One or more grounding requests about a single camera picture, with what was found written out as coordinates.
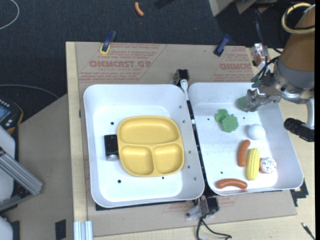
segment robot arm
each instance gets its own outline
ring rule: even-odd
[[[298,7],[307,7],[295,28],[287,26],[286,17]],[[272,59],[275,62],[273,72],[267,71],[268,64],[252,79],[254,90],[247,90],[243,109],[257,111],[262,105],[278,103],[281,99],[306,104],[307,123],[289,118],[284,127],[302,139],[315,141],[315,21],[316,6],[299,3],[290,7],[282,17],[283,28],[290,32],[290,38],[282,54]]]

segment white cable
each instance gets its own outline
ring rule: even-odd
[[[19,5],[16,3],[16,1],[14,1],[14,0],[9,0],[9,1],[11,1],[15,4],[15,6],[17,8],[17,14],[16,14],[15,18],[10,23],[8,23],[7,25],[1,26],[0,30],[3,30],[4,28],[9,27],[12,23],[14,23],[18,19],[19,14],[20,14],[20,8],[19,8]]]
[[[25,85],[25,84],[0,84],[0,88],[1,87],[21,87],[21,88],[30,88],[30,89],[35,89],[35,90],[39,90],[39,91],[43,91],[45,93],[48,93],[52,96],[54,96],[56,99],[59,99],[59,96],[57,96],[56,94],[54,94],[51,91],[48,91],[46,89],[40,88],[40,87],[36,87],[36,86],[32,86],[32,85]]]
[[[187,101],[189,101],[188,81],[187,81],[186,79],[181,79],[180,85],[181,85],[181,89],[182,89],[183,92],[184,92],[185,99],[186,99]]]

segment black bracket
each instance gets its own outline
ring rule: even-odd
[[[66,237],[66,220],[63,219],[55,223],[55,240],[65,239]]]
[[[290,189],[290,191],[291,191],[291,195],[292,195],[292,199],[295,207],[298,207],[298,199],[306,198],[309,195],[305,180],[303,180],[303,183],[300,186],[299,191],[296,191],[295,189]]]

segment blue clamp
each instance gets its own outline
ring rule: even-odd
[[[218,47],[215,48],[213,53],[220,57],[224,51],[224,47],[227,45],[230,39],[231,39],[231,36],[229,34],[225,34],[223,39],[220,41]]]
[[[102,55],[107,55],[110,50],[110,43],[114,42],[117,36],[117,31],[109,30],[108,34],[106,35],[104,43],[100,47],[100,53]]]

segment cardboard sheet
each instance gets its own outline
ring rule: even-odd
[[[251,62],[244,46],[226,46],[220,57],[213,45],[111,43],[106,56],[99,42],[76,42],[88,219],[94,236],[195,226],[186,220],[192,201],[97,209],[90,189],[88,141],[83,104],[85,89],[94,84],[168,84],[177,69],[188,69],[196,82],[249,82]],[[296,209],[289,190],[217,196],[220,211],[209,224],[290,216]]]
[[[61,236],[73,238],[69,132],[67,95],[18,127],[19,162],[43,183],[39,195],[4,214],[12,223],[19,221],[21,240],[56,239],[58,226]]]

